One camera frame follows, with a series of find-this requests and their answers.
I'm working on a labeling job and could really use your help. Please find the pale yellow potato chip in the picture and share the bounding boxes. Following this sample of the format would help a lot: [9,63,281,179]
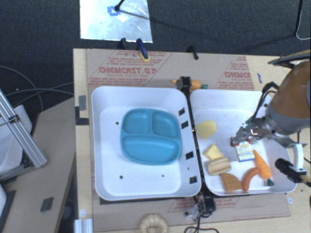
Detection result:
[195,120,218,140]

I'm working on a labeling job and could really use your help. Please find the thin black rod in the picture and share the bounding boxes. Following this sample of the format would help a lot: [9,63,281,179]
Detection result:
[184,86,207,197]

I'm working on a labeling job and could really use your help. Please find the orange sausage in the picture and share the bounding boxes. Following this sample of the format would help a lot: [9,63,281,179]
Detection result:
[241,167,261,192]

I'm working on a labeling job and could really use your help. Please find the brown cardboard board red print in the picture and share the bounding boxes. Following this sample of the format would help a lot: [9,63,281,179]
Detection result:
[86,49,292,226]

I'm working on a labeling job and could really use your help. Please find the beige hot dog bun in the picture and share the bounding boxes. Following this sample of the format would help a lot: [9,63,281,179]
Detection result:
[207,157,232,176]

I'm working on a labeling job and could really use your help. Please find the white carton with red top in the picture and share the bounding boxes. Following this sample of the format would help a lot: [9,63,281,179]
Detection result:
[232,141,256,163]

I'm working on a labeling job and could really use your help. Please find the black block with thin wires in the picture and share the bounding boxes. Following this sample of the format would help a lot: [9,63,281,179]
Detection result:
[178,76,192,90]
[202,194,217,214]

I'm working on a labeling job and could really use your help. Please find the black cylinder on white bracket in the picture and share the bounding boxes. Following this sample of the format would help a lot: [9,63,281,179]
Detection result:
[275,143,308,183]

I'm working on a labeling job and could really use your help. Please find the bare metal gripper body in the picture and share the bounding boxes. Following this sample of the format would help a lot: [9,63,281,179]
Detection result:
[237,116,293,146]

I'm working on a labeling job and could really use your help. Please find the blue divided plate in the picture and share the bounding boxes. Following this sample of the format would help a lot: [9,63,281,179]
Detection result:
[120,108,183,166]

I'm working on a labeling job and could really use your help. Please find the yellow cheese wedge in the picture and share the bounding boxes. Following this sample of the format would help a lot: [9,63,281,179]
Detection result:
[203,144,224,161]

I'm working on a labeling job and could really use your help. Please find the brown waffle biscuit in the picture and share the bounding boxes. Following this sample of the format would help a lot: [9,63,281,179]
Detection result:
[220,173,243,192]

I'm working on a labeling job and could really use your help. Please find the white plastic tray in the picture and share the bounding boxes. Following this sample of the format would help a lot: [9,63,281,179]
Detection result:
[189,88,298,196]
[91,85,203,201]

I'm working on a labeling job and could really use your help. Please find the orange carrot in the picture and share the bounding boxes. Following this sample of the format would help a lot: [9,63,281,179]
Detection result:
[172,79,208,91]
[252,149,275,187]

